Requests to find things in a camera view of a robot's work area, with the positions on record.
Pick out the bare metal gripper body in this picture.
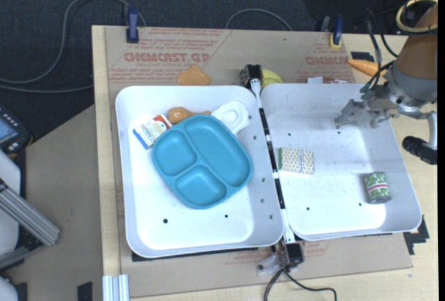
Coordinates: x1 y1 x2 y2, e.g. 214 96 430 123
362 90 438 119

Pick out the white and red packet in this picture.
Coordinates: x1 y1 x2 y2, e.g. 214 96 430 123
306 76 353 85

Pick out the orange carrot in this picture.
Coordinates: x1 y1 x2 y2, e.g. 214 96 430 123
346 58 387 78

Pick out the green and red can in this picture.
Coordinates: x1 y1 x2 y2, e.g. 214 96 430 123
363 171 392 205

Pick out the yellow patterned carton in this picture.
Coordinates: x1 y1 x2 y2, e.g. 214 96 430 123
277 147 315 176

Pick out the yellow banana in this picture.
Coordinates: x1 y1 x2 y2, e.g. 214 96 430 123
261 68 284 89

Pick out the thin black and white rod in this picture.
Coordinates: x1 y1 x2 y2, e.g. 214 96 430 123
250 78 296 244

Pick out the white plastic tray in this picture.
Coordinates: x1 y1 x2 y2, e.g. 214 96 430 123
115 84 285 259
259 83 423 242

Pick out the white toy fried egg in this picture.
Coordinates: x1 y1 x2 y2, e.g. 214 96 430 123
211 100 251 136

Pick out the brown cardboard board, red print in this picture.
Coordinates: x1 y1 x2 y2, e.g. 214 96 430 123
104 25 414 299

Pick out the blue divided plate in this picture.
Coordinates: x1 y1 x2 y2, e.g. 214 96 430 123
151 114 254 210

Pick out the orange flat toy biscuit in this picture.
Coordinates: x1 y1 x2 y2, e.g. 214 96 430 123
175 65 212 86

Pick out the brown toy chicken drumstick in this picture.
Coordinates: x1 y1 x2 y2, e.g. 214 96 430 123
167 106 212 125

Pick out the white, red and blue carton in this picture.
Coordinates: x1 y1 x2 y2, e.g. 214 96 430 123
132 113 172 151

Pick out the black cylinder on white bracket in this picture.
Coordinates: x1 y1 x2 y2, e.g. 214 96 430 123
402 111 439 165

